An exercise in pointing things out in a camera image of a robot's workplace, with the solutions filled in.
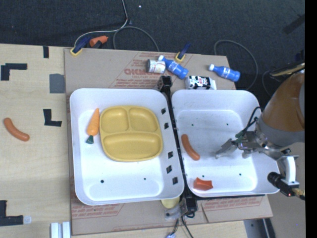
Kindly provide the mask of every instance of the toy sink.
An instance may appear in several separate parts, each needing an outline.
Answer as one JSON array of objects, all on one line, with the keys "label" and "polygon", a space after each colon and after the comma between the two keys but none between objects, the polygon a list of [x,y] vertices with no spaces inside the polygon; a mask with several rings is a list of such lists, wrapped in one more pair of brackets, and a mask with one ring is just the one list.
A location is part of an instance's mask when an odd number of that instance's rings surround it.
[{"label": "toy sink", "polygon": [[[87,144],[86,128],[96,108],[101,111],[101,130],[94,143]],[[84,204],[171,199],[182,194],[184,180],[162,93],[78,89],[70,96],[70,116],[75,192]]]},{"label": "toy sink", "polygon": [[144,161],[159,155],[163,139],[155,114],[138,106],[116,106],[100,116],[101,143],[115,161]]},{"label": "toy sink", "polygon": [[[185,181],[202,198],[278,192],[267,175],[279,173],[279,169],[267,155],[255,153],[244,159],[237,149],[215,158],[214,153],[235,138],[259,105],[253,94],[178,90],[171,102],[175,128],[166,98],[159,91],[78,89],[72,93],[73,164],[79,200],[101,205],[172,199],[182,194]],[[94,144],[87,144],[86,128],[96,108],[101,111],[100,133]],[[200,160],[193,160],[182,142],[177,148],[174,131],[179,139],[188,135]],[[212,181],[213,188],[194,188],[197,178]]]},{"label": "toy sink", "polygon": [[[270,172],[279,173],[275,160],[254,153],[242,157],[237,149],[229,155],[215,158],[215,152],[228,139],[245,128],[254,108],[256,97],[239,90],[179,90],[172,95],[173,113],[178,137],[188,135],[192,148],[200,154],[193,160],[180,142],[182,159],[189,189],[199,197],[244,196],[276,193],[278,189],[267,180]],[[213,188],[197,190],[196,178],[211,180]]]}]

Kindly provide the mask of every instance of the yellow divided plate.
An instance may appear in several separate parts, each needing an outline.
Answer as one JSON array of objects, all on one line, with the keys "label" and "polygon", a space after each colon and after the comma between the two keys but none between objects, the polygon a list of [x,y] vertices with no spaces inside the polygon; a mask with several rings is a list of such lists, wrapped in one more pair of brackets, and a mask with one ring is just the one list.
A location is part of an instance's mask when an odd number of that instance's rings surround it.
[{"label": "yellow divided plate", "polygon": [[139,106],[115,106],[100,115],[104,152],[115,161],[149,160],[162,152],[163,139],[156,115]]}]

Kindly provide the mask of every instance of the sausage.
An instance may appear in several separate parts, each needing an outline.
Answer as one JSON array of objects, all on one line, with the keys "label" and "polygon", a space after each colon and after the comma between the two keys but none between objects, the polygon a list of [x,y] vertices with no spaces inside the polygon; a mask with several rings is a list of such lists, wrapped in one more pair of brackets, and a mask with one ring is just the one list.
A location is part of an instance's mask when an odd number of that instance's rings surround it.
[{"label": "sausage", "polygon": [[12,136],[16,137],[17,139],[20,139],[22,141],[28,141],[30,139],[30,136],[20,130],[18,130],[12,123],[12,120],[10,118],[5,118],[3,120],[5,128],[11,133]]},{"label": "sausage", "polygon": [[188,153],[188,155],[195,161],[199,160],[200,155],[190,145],[187,134],[183,134],[181,136],[181,139],[182,139],[182,143],[185,148],[185,151]]}]

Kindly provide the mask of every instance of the cardboard sheet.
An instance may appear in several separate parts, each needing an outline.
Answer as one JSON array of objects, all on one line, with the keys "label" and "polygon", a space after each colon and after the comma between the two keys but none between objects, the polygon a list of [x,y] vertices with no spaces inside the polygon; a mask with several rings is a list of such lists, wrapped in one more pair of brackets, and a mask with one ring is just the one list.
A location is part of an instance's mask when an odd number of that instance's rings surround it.
[{"label": "cardboard sheet", "polygon": [[[157,60],[159,55],[173,59],[176,54],[84,49],[79,56],[73,57],[69,50],[64,49],[64,62],[72,234],[84,235],[174,226],[174,220],[165,220],[165,208],[160,201],[88,206],[77,199],[72,169],[69,97],[79,88],[153,89],[157,86],[161,74],[146,73],[147,60]],[[216,81],[217,89],[235,90],[233,82],[208,71],[211,63],[229,66],[226,57],[196,54],[187,54],[181,65],[189,70],[188,75],[211,77]],[[172,77],[172,93],[185,88],[184,80],[178,79],[168,71],[165,71],[164,75]],[[188,225],[272,217],[267,196],[199,200],[198,207],[195,217],[186,219]]]}]

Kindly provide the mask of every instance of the black cable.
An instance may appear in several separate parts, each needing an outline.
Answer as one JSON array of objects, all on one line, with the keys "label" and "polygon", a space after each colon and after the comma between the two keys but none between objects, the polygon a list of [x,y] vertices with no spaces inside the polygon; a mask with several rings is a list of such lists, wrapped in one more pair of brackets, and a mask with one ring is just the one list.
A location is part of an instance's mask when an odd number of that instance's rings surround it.
[{"label": "black cable", "polygon": [[152,36],[149,35],[149,34],[148,34],[146,31],[144,31],[143,29],[141,29],[141,28],[139,28],[139,27],[135,27],[135,26],[125,26],[125,27],[122,27],[122,28],[118,29],[118,30],[114,33],[113,39],[112,39],[112,43],[113,43],[113,48],[114,48],[114,49],[116,49],[116,46],[115,46],[115,37],[116,37],[117,33],[120,32],[120,31],[122,31],[123,29],[128,29],[128,28],[136,29],[136,30],[139,30],[139,31],[143,32],[144,34],[146,34],[146,35],[151,39],[151,41],[154,43],[154,45],[155,45],[157,51],[159,52],[159,47],[158,47],[157,43],[155,42],[155,40],[152,38]]},{"label": "black cable", "polygon": [[217,41],[217,42],[214,44],[214,46],[213,46],[213,50],[214,50],[214,54],[215,54],[215,55],[217,55],[216,47],[217,47],[217,45],[218,45],[219,43],[221,43],[221,42],[229,42],[229,43],[233,43],[233,44],[235,44],[235,45],[238,45],[238,46],[240,46],[241,48],[243,48],[246,52],[248,52],[249,55],[252,57],[252,59],[253,59],[253,61],[254,61],[254,64],[255,64],[255,66],[256,66],[256,76],[254,77],[254,80],[253,80],[253,82],[251,83],[251,85],[246,89],[246,91],[248,91],[248,90],[254,85],[254,83],[256,82],[257,77],[258,77],[258,74],[259,74],[259,67],[258,67],[258,63],[257,63],[256,59],[254,58],[254,56],[251,54],[251,52],[250,52],[246,47],[244,47],[243,45],[241,45],[241,44],[239,44],[239,43],[237,43],[237,42],[231,41],[231,40],[219,40],[219,41]]},{"label": "black cable", "polygon": [[[122,2],[122,6],[123,6],[123,10],[124,10],[124,14],[125,14],[125,22],[123,23],[122,26],[120,26],[119,29],[122,29],[123,27],[125,27],[125,25],[128,23],[128,13],[127,13],[127,9],[126,9],[126,6],[125,6],[125,2],[124,0],[121,0]],[[76,41],[75,41],[75,44],[74,44],[74,47],[76,46],[77,42],[79,41],[79,39],[81,39],[82,37],[86,36],[86,35],[89,35],[89,34],[96,34],[96,33],[101,33],[101,34],[104,34],[104,33],[113,33],[113,32],[116,32],[117,30],[119,29],[115,29],[115,30],[102,30],[102,31],[93,31],[93,32],[88,32],[88,33],[85,33],[85,34],[82,34],[81,36],[79,36]]]},{"label": "black cable", "polygon": [[186,225],[186,222],[185,222],[185,220],[184,220],[184,216],[182,216],[182,222],[183,222],[184,227],[186,228],[186,230],[187,230],[189,236],[190,236],[191,238],[194,238],[194,237],[192,236],[192,234],[190,233],[190,231],[189,231],[187,225]]},{"label": "black cable", "polygon": [[168,236],[171,236],[171,235],[173,235],[174,233],[176,233],[176,231],[177,231],[177,229],[178,229],[178,226],[179,226],[179,219],[176,220],[175,226],[174,226],[174,228],[173,228],[173,231],[170,232],[170,233],[168,234]]},{"label": "black cable", "polygon": [[264,88],[266,94],[267,94],[269,97],[271,97],[272,95],[268,92],[268,90],[267,90],[267,88],[266,88],[266,86],[265,86],[265,84],[264,84],[264,76],[265,76],[266,74],[268,74],[268,73],[269,73],[269,70],[267,70],[266,72],[264,72],[263,75],[262,75],[262,86],[263,86],[263,88]]},{"label": "black cable", "polygon": [[252,118],[253,118],[253,116],[254,116],[256,110],[258,110],[258,109],[260,109],[260,107],[256,107],[255,109],[253,109],[253,112],[252,112],[252,114],[251,114],[251,116],[250,116],[250,119],[249,119],[249,121],[248,121],[248,123],[247,123],[247,126],[242,130],[243,132],[246,132],[247,129],[257,121],[257,119],[258,119],[257,117],[255,117],[253,121],[252,121]]}]

